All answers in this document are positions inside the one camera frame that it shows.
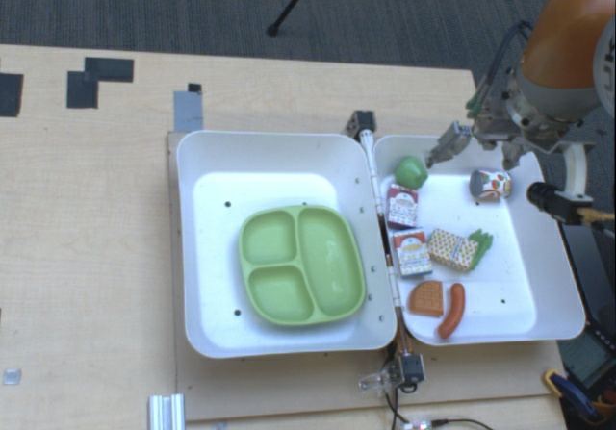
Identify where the white plastic tray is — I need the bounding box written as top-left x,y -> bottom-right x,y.
175,129 -> 399,360
372,134 -> 588,347

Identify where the red and white carton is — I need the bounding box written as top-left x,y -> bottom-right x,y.
391,227 -> 434,279
385,183 -> 420,230

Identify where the orange toy sausage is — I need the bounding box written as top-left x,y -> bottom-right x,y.
437,282 -> 467,341

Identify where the thin black and white rod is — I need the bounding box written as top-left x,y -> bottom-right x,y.
359,128 -> 411,363

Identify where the green divided plate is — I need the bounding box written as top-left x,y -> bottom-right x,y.
238,204 -> 368,327

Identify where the green toy pepper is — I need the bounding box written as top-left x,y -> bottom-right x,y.
394,155 -> 429,190

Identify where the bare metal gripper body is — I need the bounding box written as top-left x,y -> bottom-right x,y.
473,81 -> 579,151

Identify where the yellow patterned packet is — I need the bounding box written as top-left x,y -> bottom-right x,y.
426,227 -> 480,273

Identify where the orange toy waffle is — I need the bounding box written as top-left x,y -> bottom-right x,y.
408,279 -> 446,319

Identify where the small white and orange can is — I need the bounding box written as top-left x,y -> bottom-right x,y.
469,168 -> 513,203

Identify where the black cylinder on white bracket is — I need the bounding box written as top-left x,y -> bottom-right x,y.
526,140 -> 597,226

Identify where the green toy vegetable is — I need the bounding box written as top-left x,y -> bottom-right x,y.
467,227 -> 495,272

